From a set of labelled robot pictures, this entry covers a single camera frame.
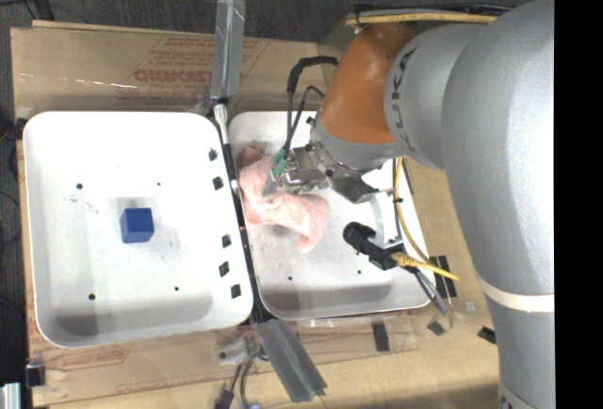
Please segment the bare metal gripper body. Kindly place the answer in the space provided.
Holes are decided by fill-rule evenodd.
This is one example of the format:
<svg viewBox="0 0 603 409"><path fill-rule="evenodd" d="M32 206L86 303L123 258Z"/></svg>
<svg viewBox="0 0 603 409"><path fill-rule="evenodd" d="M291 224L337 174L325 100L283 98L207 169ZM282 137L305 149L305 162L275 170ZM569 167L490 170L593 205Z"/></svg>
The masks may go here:
<svg viewBox="0 0 603 409"><path fill-rule="evenodd" d="M356 171L333 161L312 145L277 152L277 194L303 194L313 189L329 188L354 205L370 201L378 193L392 196L392 187L376 188Z"/></svg>

